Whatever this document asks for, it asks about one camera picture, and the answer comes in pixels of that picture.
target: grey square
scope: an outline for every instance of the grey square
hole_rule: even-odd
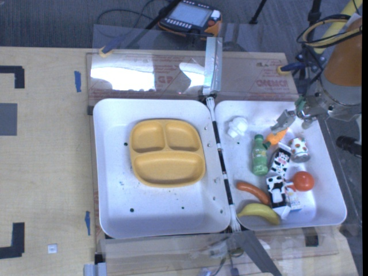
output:
[[[18,104],[0,103],[0,136],[17,135]]]

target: banana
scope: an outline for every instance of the banana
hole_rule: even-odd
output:
[[[264,204],[248,204],[246,205],[240,213],[237,214],[238,217],[242,216],[260,216],[265,218],[271,224],[280,224],[280,218],[277,213],[271,209],[268,205]]]

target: yellow pole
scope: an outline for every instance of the yellow pole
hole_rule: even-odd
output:
[[[355,1],[357,8],[359,8],[363,3],[363,0],[354,0],[354,1]],[[353,15],[353,13],[355,13],[356,11],[354,1],[350,0],[349,3],[345,6],[345,8],[341,11],[341,14],[346,14],[348,16]],[[334,22],[325,32],[322,39],[338,34],[344,26],[345,26],[345,23],[343,22]],[[314,50],[317,54],[322,54],[325,49],[326,48],[315,48]]]

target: black corner marker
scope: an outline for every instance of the black corner marker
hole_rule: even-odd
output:
[[[0,74],[14,74],[14,88],[24,89],[24,68],[21,66],[0,66]]]
[[[0,247],[0,259],[18,258],[24,253],[25,224],[13,223],[11,246]]]

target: green bottle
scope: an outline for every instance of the green bottle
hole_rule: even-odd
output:
[[[267,165],[267,149],[271,145],[270,142],[263,143],[263,136],[257,134],[254,136],[254,147],[252,150],[252,172],[257,176],[264,176],[268,173]]]

